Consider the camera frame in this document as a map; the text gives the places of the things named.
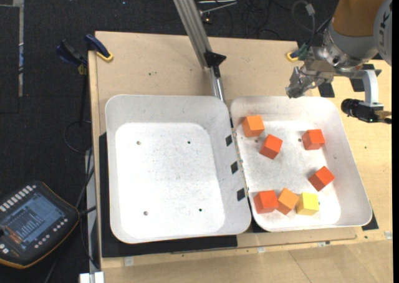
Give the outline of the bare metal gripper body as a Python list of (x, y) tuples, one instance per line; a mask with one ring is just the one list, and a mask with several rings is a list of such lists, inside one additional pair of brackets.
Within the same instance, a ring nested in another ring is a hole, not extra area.
[(302, 78), (318, 77), (325, 79), (324, 83), (331, 83), (335, 76), (352, 77), (363, 63), (363, 59), (344, 52), (333, 43), (327, 43), (310, 48), (300, 71)]

